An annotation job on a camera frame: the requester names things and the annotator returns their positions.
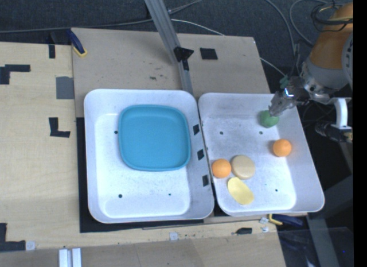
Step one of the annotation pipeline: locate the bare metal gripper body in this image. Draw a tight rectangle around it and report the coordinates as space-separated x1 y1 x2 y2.
286 76 331 103

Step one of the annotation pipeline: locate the green toy vegetable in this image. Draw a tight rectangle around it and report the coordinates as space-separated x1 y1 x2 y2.
259 110 280 129

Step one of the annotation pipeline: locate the orange ball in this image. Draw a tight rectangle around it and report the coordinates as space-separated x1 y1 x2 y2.
272 138 293 158
211 158 232 179

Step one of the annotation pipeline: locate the white plastic tray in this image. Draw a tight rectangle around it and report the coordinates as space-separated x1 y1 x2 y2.
197 92 326 218
83 88 216 225

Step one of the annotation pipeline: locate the beige round biscuit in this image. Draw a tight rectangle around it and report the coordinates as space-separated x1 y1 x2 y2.
231 154 256 180

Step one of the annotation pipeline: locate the yellow oval toy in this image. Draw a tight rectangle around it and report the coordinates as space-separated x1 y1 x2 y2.
227 176 255 206

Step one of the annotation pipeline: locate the blue plate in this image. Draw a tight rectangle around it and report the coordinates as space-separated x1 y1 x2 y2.
118 104 192 172

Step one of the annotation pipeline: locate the pale brown flat board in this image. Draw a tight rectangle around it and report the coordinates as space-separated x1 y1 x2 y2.
70 27 288 230

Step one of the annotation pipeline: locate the black cylinder on white bracket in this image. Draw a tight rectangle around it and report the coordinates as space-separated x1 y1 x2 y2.
314 96 353 144

